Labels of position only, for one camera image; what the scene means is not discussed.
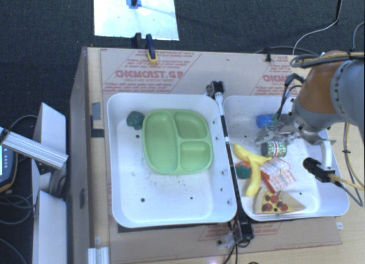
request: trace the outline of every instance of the yellow banana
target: yellow banana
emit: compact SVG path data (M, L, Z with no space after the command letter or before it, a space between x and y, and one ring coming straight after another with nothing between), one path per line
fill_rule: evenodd
M254 161L251 160L251 155L249 155L248 159L251 165L251 177L249 181L249 185L246 189L246 196L254 196L258 190L260 189L260 182L261 182L261 170L259 165Z
M271 157L255 155L237 143L233 144L233 151L237 157L239 157L246 163L249 163L251 166L252 173L245 195L254 196L260 188L260 182L261 182L260 165L271 160Z
M242 161L245 161L246 163L250 162L249 156L251 156L251 161L255 161L259 166L271 160L271 157L255 155L237 143L233 144L233 151L237 157L239 157Z

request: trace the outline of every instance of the black carpet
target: black carpet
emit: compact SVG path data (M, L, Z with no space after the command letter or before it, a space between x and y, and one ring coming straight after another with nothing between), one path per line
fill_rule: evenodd
M127 38L94 36L94 0L0 0L0 126L37 114L43 101L68 117L68 102L82 46L129 48ZM338 0L175 0L180 41L156 41L159 49L255 52L266 46L294 46L305 33L335 18ZM320 53L348 50L364 20L364 0L343 0L338 24L305 38L299 47ZM364 51L364 27L356 36ZM276 50L291 54L291 50ZM31 137L33 121L17 132ZM19 166L15 194L28 196L30 162ZM0 205L0 219L24 213ZM0 238L31 263L33 221L0 224ZM21 263L0 242L0 263Z

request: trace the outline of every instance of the green plate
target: green plate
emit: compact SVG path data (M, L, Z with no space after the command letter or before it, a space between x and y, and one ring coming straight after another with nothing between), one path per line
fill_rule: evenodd
M161 174L194 174L212 163L209 127L196 112L154 110L143 120L142 132L147 163Z

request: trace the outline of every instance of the toy pizza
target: toy pizza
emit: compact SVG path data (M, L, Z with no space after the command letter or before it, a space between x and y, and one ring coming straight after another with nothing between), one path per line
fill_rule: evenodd
M299 201L284 191L277 194L261 188L254 202L255 214L282 214L305 209Z

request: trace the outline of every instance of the electronic device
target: electronic device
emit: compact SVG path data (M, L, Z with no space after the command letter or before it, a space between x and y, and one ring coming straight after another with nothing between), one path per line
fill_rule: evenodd
M15 152L0 145L0 193L14 183L17 165Z

